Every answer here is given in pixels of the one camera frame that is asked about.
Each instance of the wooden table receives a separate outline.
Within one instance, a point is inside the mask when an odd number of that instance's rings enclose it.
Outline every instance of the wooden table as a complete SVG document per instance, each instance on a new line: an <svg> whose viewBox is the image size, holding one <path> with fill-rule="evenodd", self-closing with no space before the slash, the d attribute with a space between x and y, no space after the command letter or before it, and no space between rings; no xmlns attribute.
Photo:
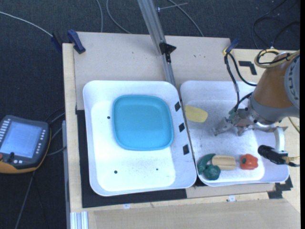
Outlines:
<svg viewBox="0 0 305 229"><path fill-rule="evenodd" d="M284 198L281 199L269 199L267 192L275 191L276 186L265 183L190 187L186 189L187 199L82 208L75 109L83 109L81 92L84 84L90 80L164 81L165 76L149 35L78 34L86 48L84 54L79 55L70 43L63 44L69 212L74 218L71 228L74 228L79 213L85 222L81 228L87 228L88 222L90 229L300 228L299 168L290 169L294 188L283 192ZM229 39L168 36L166 40L177 47L172 53L177 89L186 80L230 80L223 61L223 50L230 44ZM258 52L234 49L233 54L237 62L253 62ZM256 71L257 75L252 75L249 67L240 67L248 81L258 82L263 70L256 68ZM299 155L299 134L288 119L281 125L289 127L285 131L285 149L289 156Z"/></svg>

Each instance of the blue clamp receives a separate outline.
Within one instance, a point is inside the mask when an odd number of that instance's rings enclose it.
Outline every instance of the blue clamp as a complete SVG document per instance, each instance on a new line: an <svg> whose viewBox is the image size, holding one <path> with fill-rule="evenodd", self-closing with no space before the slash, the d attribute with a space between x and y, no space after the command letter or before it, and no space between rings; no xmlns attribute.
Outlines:
<svg viewBox="0 0 305 229"><path fill-rule="evenodd" d="M233 42L231 43L231 45L228 46L228 48L225 50L225 52L226 52L226 53L231 52L232 49L234 49L235 47L237 47L238 43L239 43L239 38L235 38L235 39L233 40Z"/></svg>
<svg viewBox="0 0 305 229"><path fill-rule="evenodd" d="M68 38L70 40L70 42L74 43L74 49L79 53L83 53L86 51L86 49L82 46L81 44L81 40L78 37L78 34L76 33L75 30L68 30Z"/></svg>

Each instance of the black floor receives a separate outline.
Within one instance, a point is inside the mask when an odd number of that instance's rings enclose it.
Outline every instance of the black floor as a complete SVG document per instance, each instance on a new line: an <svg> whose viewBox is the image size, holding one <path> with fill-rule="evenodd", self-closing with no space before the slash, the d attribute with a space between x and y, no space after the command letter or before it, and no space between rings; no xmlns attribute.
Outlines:
<svg viewBox="0 0 305 229"><path fill-rule="evenodd" d="M68 42L69 29L126 33L107 14L107 0L0 0L0 12L22 18ZM156 6L171 6L154 0ZM172 0L196 22L205 37L239 38L238 48L300 48L300 0ZM136 0L109 0L112 17L131 33L148 33ZM164 34L201 36L177 8L160 13ZM0 119L5 115L48 121L63 113L62 55L51 36L33 25L0 13ZM52 124L53 133L64 116ZM61 133L50 152L62 148ZM20 210L32 173L0 174L0 228L63 229L66 226L63 155L47 156L36 171L23 213Z"/></svg>

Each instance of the white tray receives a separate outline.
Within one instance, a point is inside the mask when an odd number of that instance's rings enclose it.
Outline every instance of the white tray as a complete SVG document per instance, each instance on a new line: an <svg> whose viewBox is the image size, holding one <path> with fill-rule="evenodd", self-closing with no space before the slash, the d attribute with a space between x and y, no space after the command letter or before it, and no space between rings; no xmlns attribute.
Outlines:
<svg viewBox="0 0 305 229"><path fill-rule="evenodd" d="M112 103L122 95L150 95L169 106L174 139L162 150L134 151L120 147L112 129ZM89 179L102 196L187 188L196 180L196 168L182 109L176 111L179 95L167 82L91 81L83 89L87 128Z"/></svg>
<svg viewBox="0 0 305 229"><path fill-rule="evenodd" d="M253 87L243 82L238 82L241 98L252 92ZM192 142L196 163L209 153L217 155L234 156L237 168L233 171L221 171L217 180L207 180L199 175L202 182L209 186L223 186L245 183L282 182L289 176L288 166L276 165L261 157L257 149L260 145L275 147L275 135L262 131L246 131L242 136L237 135L237 129L214 136L212 129L216 128L223 117L228 117L228 112L235 106L237 97L232 82L220 81L187 81L180 89L183 105L201 108L208 113L204 123L187 120L188 130ZM240 104L245 108L247 100ZM258 168L242 170L240 156L252 154L258 158Z"/></svg>

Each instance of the teal plastic object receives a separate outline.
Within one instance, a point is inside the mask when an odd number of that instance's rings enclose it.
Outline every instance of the teal plastic object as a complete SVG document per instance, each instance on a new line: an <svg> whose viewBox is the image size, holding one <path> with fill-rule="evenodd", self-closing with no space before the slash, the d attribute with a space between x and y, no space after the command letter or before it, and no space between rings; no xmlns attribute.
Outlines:
<svg viewBox="0 0 305 229"><path fill-rule="evenodd" d="M122 95L114 100L112 123L117 143L129 150L160 150L173 142L167 103L148 95Z"/></svg>

